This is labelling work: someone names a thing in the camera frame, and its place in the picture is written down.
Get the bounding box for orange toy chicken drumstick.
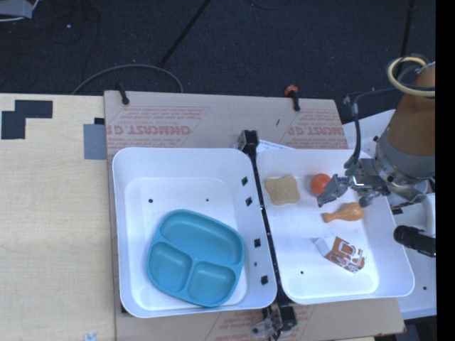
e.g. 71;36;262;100
321;201;365;224

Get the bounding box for orange and white carton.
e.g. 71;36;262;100
311;235;367;274

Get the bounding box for brown cardboard board red print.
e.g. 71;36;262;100
103;90;407;341

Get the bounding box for black block with thin wires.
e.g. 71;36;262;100
236;129;260;153
250;303;299;337

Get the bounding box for blue divided plate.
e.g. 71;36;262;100
145;208;247;309

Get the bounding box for orange ball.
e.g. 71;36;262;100
309;173;333;196

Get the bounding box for beige toy biscuit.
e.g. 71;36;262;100
264;174;301;207

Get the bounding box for white plastic tray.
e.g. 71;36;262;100
112;146;279;319
255;148;416;306

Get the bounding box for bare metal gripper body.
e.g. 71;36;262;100
350;158;433;201

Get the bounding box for black cylinder on white bracket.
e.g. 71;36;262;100
392;193;437;259

